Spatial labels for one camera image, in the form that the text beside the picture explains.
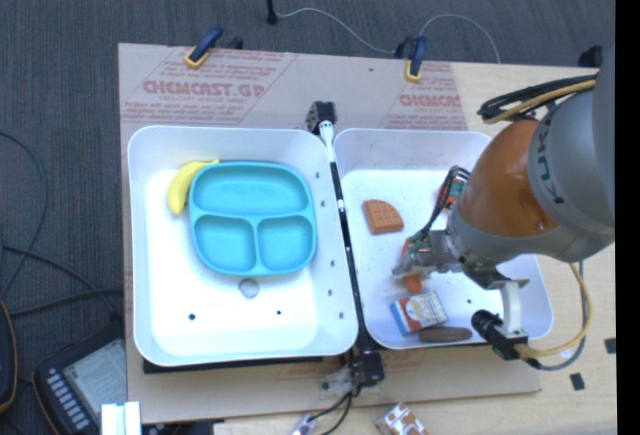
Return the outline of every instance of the white tray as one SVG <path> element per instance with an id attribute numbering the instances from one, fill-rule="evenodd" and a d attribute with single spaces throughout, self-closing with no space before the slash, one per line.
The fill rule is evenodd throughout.
<path id="1" fill-rule="evenodd" d="M 403 336 L 389 305 L 409 296 L 403 284 L 391 276 L 408 236 L 427 222 L 436 193 L 453 165 L 471 170 L 489 142 L 481 133 L 447 131 L 404 131 L 347 129 L 335 138 L 336 164 L 342 192 L 353 259 L 367 330 L 382 346 L 391 349 L 425 347 L 418 334 Z M 368 199 L 386 200 L 400 213 L 404 230 L 372 235 L 362 203 Z M 446 214 L 440 215 L 434 229 L 443 229 Z M 553 315 L 537 261 L 522 255 L 500 265 L 499 270 L 513 279 L 529 279 L 521 289 L 522 324 L 531 339 L 543 337 L 551 328 Z M 478 309 L 502 315 L 498 291 L 485 291 L 462 273 L 434 273 L 424 281 L 425 290 L 435 290 L 447 315 L 446 325 L 471 328 L 471 316 Z M 473 336 L 455 344 L 483 342 Z M 452 343 L 429 343 L 431 346 Z"/>
<path id="2" fill-rule="evenodd" d="M 165 195 L 195 160 L 288 165 L 307 181 L 317 249 L 302 270 L 277 277 L 214 272 L 198 259 L 187 209 Z M 327 152 L 302 130 L 151 126 L 129 141 L 134 340 L 148 361 L 183 366 L 336 355 L 353 346 L 358 323 Z"/>

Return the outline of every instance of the blue plate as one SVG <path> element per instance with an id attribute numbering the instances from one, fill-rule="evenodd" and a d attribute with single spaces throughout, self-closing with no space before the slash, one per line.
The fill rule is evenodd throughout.
<path id="1" fill-rule="evenodd" d="M 203 168 L 189 189 L 189 217 L 198 256 L 226 275 L 292 273 L 316 251 L 309 187 L 280 164 L 226 161 Z"/>

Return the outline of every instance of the yellow cable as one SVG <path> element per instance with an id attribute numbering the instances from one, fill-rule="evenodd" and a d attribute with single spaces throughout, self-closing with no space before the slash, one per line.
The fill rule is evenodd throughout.
<path id="1" fill-rule="evenodd" d="M 552 99 L 555 99 L 556 97 L 561 97 L 563 95 L 566 94 L 571 94 L 573 92 L 580 92 L 582 90 L 589 90 L 590 88 L 593 88 L 596 84 L 596 81 L 593 79 L 587 80 L 587 81 L 582 81 L 581 83 L 576 83 L 575 85 L 569 85 L 566 87 L 562 87 L 562 88 L 557 88 L 555 90 L 551 90 L 550 92 L 547 92 L 545 94 L 541 94 L 537 97 L 533 97 L 531 99 L 528 99 L 527 101 L 523 101 L 520 104 L 518 104 L 517 106 L 514 106 L 513 108 L 510 108 L 507 111 L 504 111 L 502 113 L 500 113 L 499 115 L 496 115 L 495 117 L 492 117 L 490 119 L 487 119 L 484 121 L 485 124 L 495 124 L 496 122 L 500 122 L 502 120 L 508 119 L 510 117 L 512 117 L 513 115 L 516 115 L 517 113 L 521 112 L 523 109 L 528 108 L 529 106 L 535 106 L 536 104 L 541 104 L 544 103 L 546 101 L 551 101 Z"/>
<path id="2" fill-rule="evenodd" d="M 536 350 L 535 348 L 531 348 L 531 346 L 528 346 L 526 344 L 515 345 L 516 351 L 520 354 L 520 356 L 523 359 L 536 359 L 538 357 L 547 357 L 549 355 L 556 355 L 561 351 L 571 348 L 572 346 L 575 346 L 580 341 L 580 339 L 582 339 L 587 334 L 589 327 L 591 326 L 591 299 L 589 298 L 589 292 L 587 291 L 587 286 L 584 283 L 584 280 L 582 280 L 582 277 L 580 276 L 580 272 L 576 269 L 575 265 L 573 263 L 569 263 L 569 266 L 571 267 L 571 271 L 575 275 L 576 280 L 580 285 L 580 291 L 584 296 L 585 309 L 587 311 L 586 319 L 583 324 L 584 326 L 582 327 L 582 330 L 580 330 L 580 332 L 573 339 L 556 348 L 550 348 L 548 350 Z"/>

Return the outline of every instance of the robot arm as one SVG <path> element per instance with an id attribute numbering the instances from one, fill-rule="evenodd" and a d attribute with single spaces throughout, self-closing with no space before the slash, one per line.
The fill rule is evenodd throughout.
<path id="1" fill-rule="evenodd" d="M 483 335 L 488 327 L 506 338 L 524 333 L 518 288 L 526 281 L 504 277 L 500 263 L 520 254 L 571 263 L 615 240 L 615 48 L 595 81 L 580 85 L 579 92 L 568 86 L 571 97 L 540 121 L 517 110 L 502 118 L 513 121 L 462 178 L 446 229 L 428 224 L 393 270 L 396 277 L 461 270 L 480 287 L 499 289 L 504 323 L 476 313 L 473 325 Z M 490 342 L 503 358 L 518 358 Z"/>

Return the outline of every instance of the black electronic device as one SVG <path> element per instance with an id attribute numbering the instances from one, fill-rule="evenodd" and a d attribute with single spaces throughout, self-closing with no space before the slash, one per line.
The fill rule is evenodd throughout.
<path id="1" fill-rule="evenodd" d="M 33 385 L 40 407 L 58 435 L 99 435 L 100 410 L 126 402 L 123 324 L 114 321 L 94 335 L 46 358 Z M 178 425 L 144 426 L 145 435 L 176 433 Z"/>
<path id="2" fill-rule="evenodd" d="M 9 313 L 0 301 L 0 415 L 13 402 L 18 384 L 16 341 Z"/>

